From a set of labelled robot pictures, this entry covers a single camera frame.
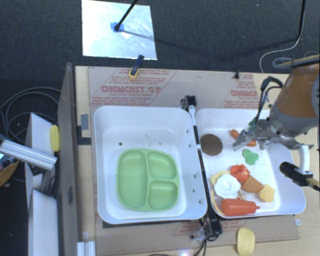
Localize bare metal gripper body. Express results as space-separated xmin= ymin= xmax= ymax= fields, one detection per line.
xmin=254 ymin=119 xmax=315 ymax=151

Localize orange sausage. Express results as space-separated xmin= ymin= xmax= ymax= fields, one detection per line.
xmin=230 ymin=128 xmax=258 ymax=148

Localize green broccoli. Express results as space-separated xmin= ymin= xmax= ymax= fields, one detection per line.
xmin=241 ymin=148 xmax=260 ymax=166

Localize brown round biscuit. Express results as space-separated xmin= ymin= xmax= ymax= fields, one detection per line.
xmin=199 ymin=133 xmax=224 ymax=157

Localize orange waffle cone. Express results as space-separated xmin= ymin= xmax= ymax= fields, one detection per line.
xmin=240 ymin=174 xmax=265 ymax=194

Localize thin black and white rod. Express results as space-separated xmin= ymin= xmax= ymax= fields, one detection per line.
xmin=188 ymin=104 xmax=214 ymax=219

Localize white plastic tray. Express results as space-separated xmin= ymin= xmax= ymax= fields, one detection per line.
xmin=194 ymin=107 xmax=307 ymax=220
xmin=93 ymin=105 xmax=209 ymax=225

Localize white fried egg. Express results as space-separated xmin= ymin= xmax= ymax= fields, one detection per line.
xmin=213 ymin=173 xmax=242 ymax=200

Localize orange-red bottle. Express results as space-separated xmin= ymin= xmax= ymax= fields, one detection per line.
xmin=220 ymin=198 xmax=261 ymax=217

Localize yellow banana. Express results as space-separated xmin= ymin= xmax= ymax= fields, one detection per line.
xmin=209 ymin=170 xmax=231 ymax=216

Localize yellow potato chip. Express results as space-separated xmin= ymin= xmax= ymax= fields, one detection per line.
xmin=235 ymin=227 xmax=257 ymax=256

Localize brown cardboard board red print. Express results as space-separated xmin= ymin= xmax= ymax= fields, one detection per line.
xmin=87 ymin=66 xmax=301 ymax=252

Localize green divided plate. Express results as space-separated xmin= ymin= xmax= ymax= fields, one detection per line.
xmin=115 ymin=147 xmax=181 ymax=212

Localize yellow corn cob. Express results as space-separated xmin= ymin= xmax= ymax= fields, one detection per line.
xmin=49 ymin=124 xmax=61 ymax=153

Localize black cylinder on white bracket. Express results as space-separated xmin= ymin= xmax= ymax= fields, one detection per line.
xmin=279 ymin=144 xmax=317 ymax=187

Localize black block with thin wires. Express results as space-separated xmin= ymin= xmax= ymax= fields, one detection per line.
xmin=208 ymin=214 xmax=224 ymax=237
xmin=180 ymin=95 xmax=199 ymax=110

